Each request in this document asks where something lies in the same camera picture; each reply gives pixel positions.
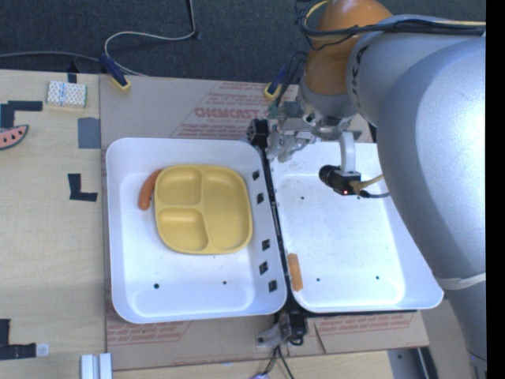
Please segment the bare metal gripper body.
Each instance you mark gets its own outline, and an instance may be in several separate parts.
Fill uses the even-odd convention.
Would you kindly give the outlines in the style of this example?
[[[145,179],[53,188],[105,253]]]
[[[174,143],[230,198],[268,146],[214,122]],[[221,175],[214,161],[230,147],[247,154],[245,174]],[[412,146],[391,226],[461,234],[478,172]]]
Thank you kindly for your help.
[[[277,108],[275,116],[277,131],[294,139],[313,141],[337,141],[345,132],[351,133],[354,140],[362,136],[360,130],[352,130],[352,118],[336,118],[315,110],[305,111],[297,101],[285,101]]]

